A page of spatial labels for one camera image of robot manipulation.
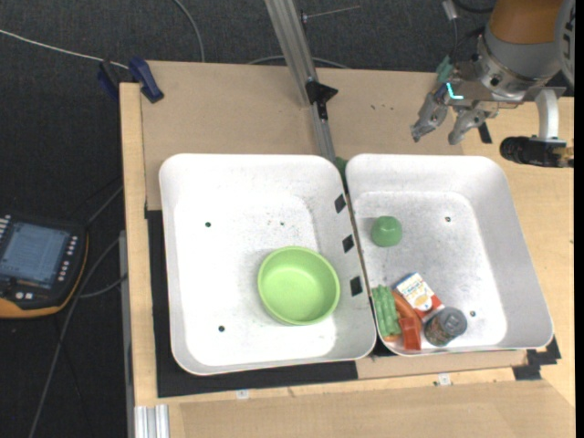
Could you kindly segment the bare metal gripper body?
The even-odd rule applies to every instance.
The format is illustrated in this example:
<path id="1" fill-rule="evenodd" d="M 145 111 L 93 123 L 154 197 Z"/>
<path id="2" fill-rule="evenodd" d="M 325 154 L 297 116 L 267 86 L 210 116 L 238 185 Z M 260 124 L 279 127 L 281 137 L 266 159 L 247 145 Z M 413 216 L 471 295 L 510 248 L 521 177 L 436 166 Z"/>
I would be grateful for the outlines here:
<path id="1" fill-rule="evenodd" d="M 444 103 L 449 106 L 515 105 L 533 101 L 545 89 L 559 98 L 567 93 L 567 88 L 551 82 L 558 72 L 558 64 L 541 52 L 501 55 L 479 47 L 444 82 Z"/>

